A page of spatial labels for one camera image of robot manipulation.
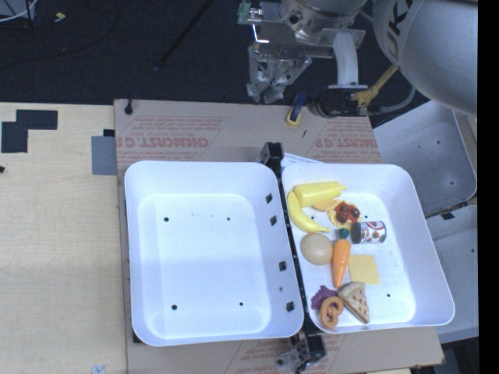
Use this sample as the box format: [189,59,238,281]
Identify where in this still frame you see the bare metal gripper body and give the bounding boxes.
[249,1,366,60]

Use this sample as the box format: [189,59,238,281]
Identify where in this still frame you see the white paper sheet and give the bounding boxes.
[281,152,325,168]

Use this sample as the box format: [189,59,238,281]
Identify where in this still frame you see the brown cardboard board, red print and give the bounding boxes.
[112,98,446,374]

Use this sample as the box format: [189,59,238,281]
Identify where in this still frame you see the yellow mustard bottle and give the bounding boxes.
[292,180,348,209]

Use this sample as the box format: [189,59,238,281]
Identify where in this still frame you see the orange flat slice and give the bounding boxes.
[312,197,341,213]

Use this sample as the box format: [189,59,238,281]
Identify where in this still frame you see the yellow banana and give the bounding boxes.
[285,190,331,235]

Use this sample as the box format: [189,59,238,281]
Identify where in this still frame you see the yellow spaghetti with meatballs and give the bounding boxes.
[327,200,362,228]

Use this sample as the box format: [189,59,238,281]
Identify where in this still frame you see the thin black rod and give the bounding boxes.
[271,157,315,340]

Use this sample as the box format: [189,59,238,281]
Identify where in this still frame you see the beige round bread bun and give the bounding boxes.
[299,231,334,266]

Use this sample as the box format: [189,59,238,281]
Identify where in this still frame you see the small red and white can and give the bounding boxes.
[349,220,388,245]

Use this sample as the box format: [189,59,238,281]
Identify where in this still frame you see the white plastic tray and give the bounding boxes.
[280,163,457,335]
[123,160,306,348]

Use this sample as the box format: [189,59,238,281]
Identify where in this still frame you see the orange carrot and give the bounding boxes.
[331,228,352,289]

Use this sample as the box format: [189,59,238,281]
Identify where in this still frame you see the yellow cheese slice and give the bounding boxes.
[347,253,381,286]

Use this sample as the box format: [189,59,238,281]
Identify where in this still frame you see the purple grapes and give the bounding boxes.
[310,284,338,312]

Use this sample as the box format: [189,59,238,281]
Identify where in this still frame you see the pizza slice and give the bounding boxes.
[337,280,371,324]

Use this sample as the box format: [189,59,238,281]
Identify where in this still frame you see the brown pretzel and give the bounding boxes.
[319,295,345,330]

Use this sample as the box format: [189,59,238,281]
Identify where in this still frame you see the black cylinder on white bracket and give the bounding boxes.
[306,31,381,118]

